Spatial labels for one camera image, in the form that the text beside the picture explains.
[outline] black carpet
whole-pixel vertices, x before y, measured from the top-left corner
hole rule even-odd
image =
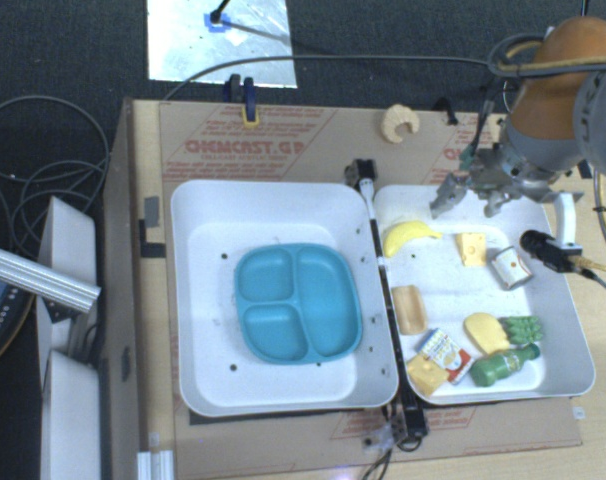
[[[457,55],[485,58],[500,39],[577,15],[581,0],[287,0],[295,53]],[[606,19],[606,0],[589,13]],[[173,84],[147,78],[146,0],[0,0],[0,103],[28,94],[70,100],[114,136],[125,96],[159,99]],[[442,96],[473,111],[483,68],[345,62],[297,64],[299,89],[259,89],[259,102],[427,109]],[[216,101],[219,87],[179,99]],[[0,170],[29,176],[46,162],[100,158],[93,130],[47,103],[0,112]],[[10,207],[18,190],[0,181]],[[0,247],[8,240],[0,205]],[[40,394],[35,318],[0,360],[0,479],[39,472]]]

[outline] black clamp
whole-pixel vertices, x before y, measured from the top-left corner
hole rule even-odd
[[[242,115],[245,128],[259,125],[259,114],[256,109],[256,88],[254,79],[247,77],[241,86],[241,75],[234,74],[223,85],[223,101],[226,103],[244,103]]]
[[[373,182],[378,178],[376,163],[374,160],[354,160],[345,168],[345,184],[359,190],[359,182],[363,179],[370,179]]]
[[[52,302],[50,300],[43,300],[45,303],[45,308],[47,309],[48,314],[50,315],[50,320],[53,324],[58,322],[62,322],[63,320],[67,320],[71,318],[74,320],[78,316],[78,312],[73,309],[67,308],[61,304],[57,304],[56,302]]]
[[[587,163],[587,160],[581,160],[578,164],[576,164],[576,167],[579,169],[579,174],[581,175],[582,180],[592,179],[592,169],[590,169],[590,164]]]
[[[452,103],[445,96],[436,101],[436,103],[432,106],[432,110],[435,112],[445,111],[447,114],[448,126],[456,126],[459,124],[459,120],[456,118]]]
[[[165,258],[165,244],[147,241],[145,219],[139,219],[139,248],[141,258]]]
[[[576,265],[569,257],[583,254],[580,245],[560,246],[554,237],[534,230],[523,233],[520,244],[533,258],[541,260],[546,267],[559,273],[575,272]]]

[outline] electronic device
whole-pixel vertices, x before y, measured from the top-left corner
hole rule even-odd
[[[0,356],[17,335],[34,295],[0,281]]]

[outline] small metal can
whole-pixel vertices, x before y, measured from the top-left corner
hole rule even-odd
[[[532,279],[532,272],[513,246],[494,256],[491,264],[506,290],[513,290]]]

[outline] toy banana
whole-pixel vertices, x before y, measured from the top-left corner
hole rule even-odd
[[[430,229],[427,224],[420,220],[412,220],[397,224],[388,232],[383,240],[383,254],[386,258],[391,258],[399,252],[406,242],[424,236],[441,238],[443,233]]]

